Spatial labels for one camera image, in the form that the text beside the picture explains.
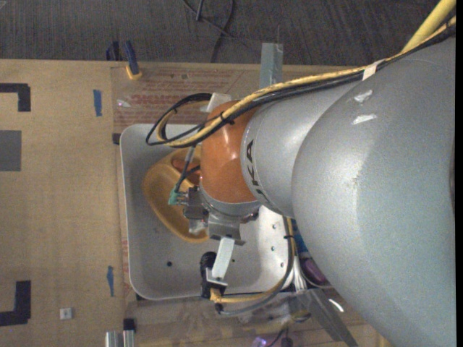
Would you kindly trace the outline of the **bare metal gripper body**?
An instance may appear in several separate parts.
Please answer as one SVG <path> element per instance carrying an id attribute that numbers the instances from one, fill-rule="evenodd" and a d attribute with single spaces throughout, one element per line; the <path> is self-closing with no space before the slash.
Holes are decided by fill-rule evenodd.
<path id="1" fill-rule="evenodd" d="M 199 235 L 210 233 L 211 226 L 216 223 L 218 211 L 207 201 L 201 187 L 190 187 L 184 196 L 183 214 L 189 222 L 189 232 Z"/>

